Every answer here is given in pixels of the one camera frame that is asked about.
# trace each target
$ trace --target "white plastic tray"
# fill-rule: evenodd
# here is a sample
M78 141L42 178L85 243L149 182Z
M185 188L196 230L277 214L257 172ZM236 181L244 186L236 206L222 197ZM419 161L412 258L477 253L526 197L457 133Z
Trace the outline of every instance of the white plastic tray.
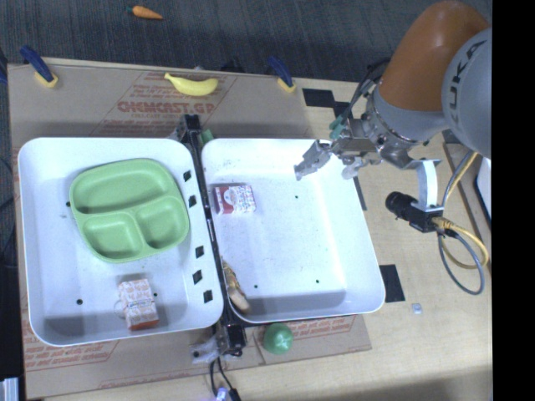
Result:
M253 213L214 215L222 259L237 274L252 323L373 312L385 287L353 180L331 159L297 181L311 140L213 140L202 151L205 179L245 183Z
M67 205L69 187L83 170L140 157L159 161L173 174L188 207L190 231L171 250L108 263L85 245ZM20 150L18 165L29 321L37 337L67 346L209 327L220 318L222 292L193 160L184 145L174 140L42 138ZM189 207L193 196L196 204ZM194 274L202 276L197 283ZM118 285L142 277L157 295L160 322L129 331Z

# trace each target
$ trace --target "small box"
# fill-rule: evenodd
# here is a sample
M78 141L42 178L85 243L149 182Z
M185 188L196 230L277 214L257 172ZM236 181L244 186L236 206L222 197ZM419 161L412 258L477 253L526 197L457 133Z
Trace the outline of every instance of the small box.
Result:
M129 330L153 327L160 321L147 279L122 282L119 295Z
M257 204L250 185L219 185L214 188L217 214L253 212Z

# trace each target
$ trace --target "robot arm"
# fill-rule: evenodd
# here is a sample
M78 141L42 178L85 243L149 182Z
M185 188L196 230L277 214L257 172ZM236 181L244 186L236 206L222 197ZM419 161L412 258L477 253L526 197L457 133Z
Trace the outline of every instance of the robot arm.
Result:
M295 174L299 180L315 172L331 155L346 164L344 178L382 160L402 170L416 169L419 163L408 152L445 129L491 159L491 85L492 28L488 22L464 3L436 3L401 40L368 94L361 119L339 116L331 127L333 142L316 141L294 167ZM355 97L373 86L367 79Z

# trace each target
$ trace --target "table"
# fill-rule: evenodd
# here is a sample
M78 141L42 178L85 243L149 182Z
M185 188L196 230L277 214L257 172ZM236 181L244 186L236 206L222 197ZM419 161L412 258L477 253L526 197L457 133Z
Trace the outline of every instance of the table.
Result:
M169 70L173 74L198 76L195 70L125 66L108 63L89 63L60 59L45 59L60 77L57 90L44 90L33 81L31 68L10 67L10 112L13 155L28 140L37 136L167 136L185 112L198 113L205 127L216 136L262 136L281 138L327 139L328 124L334 117L330 107L307 106L304 89L331 91L335 103L347 103L356 84L317 79L295 79L296 90L289 94L277 86L270 76L251 74L205 73L218 76L221 91L215 97L194 104L182 103L173 111L160 113L151 110L151 103L162 97L165 90L146 88L142 80L150 81L154 73ZM79 74L76 84L67 82L69 71ZM125 73L134 75L134 80ZM123 91L117 96L117 90ZM358 102L354 113L364 110ZM412 152L413 157L442 159L437 167L439 186L443 189L451 176L454 163L448 148L437 135L426 147ZM383 163L360 171L359 183L364 196L366 220L381 266L395 265L405 300L387 302L378 312L353 317L352 340L344 340L343 347L329 344L329 338L310 339L308 356L285 361L262 363L264 358L257 343L251 363L228 361L227 376L244 400L303 400L303 399L487 399L492 390L492 281L486 269L486 290L477 297L462 292L448 277L441 264L436 236L421 234L405 221L397 221L385 208L385 198L393 190L417 195L415 173L399 171ZM472 208L478 206L473 196L455 190L448 201L445 216L457 224L481 232L474 227ZM19 256L22 257L20 210L18 210ZM487 239L490 231L484 230ZM459 278L476 287L476 272ZM23 264L21 287L25 287ZM192 343L199 334L185 335ZM152 337L145 340L146 350L161 352L169 340ZM150 374L162 358L147 355L143 358L144 374L139 378L122 379L119 384L86 385L69 391L67 382L94 378L109 358L113 346L95 348L91 364L54 374L28 367L41 351L29 352L32 341L26 338L27 392L37 398L57 400L99 399L211 399L210 380L204 372L189 369L181 373ZM187 351L187 346L178 348ZM135 361L132 352L124 358ZM72 354L62 352L64 358Z

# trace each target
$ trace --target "green plate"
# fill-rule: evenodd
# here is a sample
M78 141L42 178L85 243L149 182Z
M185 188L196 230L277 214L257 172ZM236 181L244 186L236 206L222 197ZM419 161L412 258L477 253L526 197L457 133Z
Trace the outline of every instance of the green plate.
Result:
M190 230L175 179L155 160L86 170L74 179L69 196L82 237L105 261L132 261L170 249Z

